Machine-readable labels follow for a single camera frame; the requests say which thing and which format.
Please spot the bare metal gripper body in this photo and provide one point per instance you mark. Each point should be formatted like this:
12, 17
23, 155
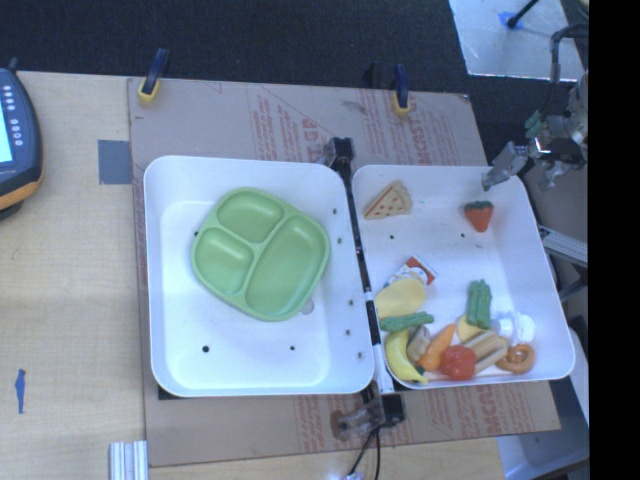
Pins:
565, 148

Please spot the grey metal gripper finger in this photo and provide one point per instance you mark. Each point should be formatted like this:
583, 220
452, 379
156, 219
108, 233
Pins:
506, 164
551, 173

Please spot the orange strawberry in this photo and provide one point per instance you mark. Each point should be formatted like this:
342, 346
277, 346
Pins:
480, 216

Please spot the white plastic tray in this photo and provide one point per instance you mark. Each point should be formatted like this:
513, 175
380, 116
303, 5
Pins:
250, 358
440, 258

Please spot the tan pizza slice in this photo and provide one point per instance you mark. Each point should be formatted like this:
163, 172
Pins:
392, 202

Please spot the white and orange carton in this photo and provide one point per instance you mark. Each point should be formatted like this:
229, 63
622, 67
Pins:
417, 268

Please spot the green asparagus bundle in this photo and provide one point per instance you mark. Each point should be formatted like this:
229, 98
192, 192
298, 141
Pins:
480, 303

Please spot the white cream swirl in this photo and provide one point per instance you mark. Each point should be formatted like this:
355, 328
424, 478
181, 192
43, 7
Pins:
520, 325

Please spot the yellow potato chip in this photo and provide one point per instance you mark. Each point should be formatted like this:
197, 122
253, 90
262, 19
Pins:
400, 297

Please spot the yellow cheese wedge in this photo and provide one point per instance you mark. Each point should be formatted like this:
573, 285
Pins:
466, 330

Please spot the thin black and white rod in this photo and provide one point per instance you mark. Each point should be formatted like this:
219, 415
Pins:
361, 263

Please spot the green bean pod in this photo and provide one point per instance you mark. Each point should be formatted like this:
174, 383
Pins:
405, 321

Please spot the orange pretzel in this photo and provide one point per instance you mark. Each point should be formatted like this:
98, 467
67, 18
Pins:
510, 363

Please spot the orange carrot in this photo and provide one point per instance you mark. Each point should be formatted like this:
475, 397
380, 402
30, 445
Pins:
436, 348

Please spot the beige bread piece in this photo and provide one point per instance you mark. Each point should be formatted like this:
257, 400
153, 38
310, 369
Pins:
417, 345

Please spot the yellow banana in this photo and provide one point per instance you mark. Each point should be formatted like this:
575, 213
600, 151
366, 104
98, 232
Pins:
396, 355

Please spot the green divided plate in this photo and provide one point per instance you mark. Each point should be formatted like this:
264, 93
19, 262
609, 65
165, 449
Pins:
285, 268

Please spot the brown cardboard board red print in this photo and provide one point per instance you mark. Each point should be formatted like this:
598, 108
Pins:
210, 118

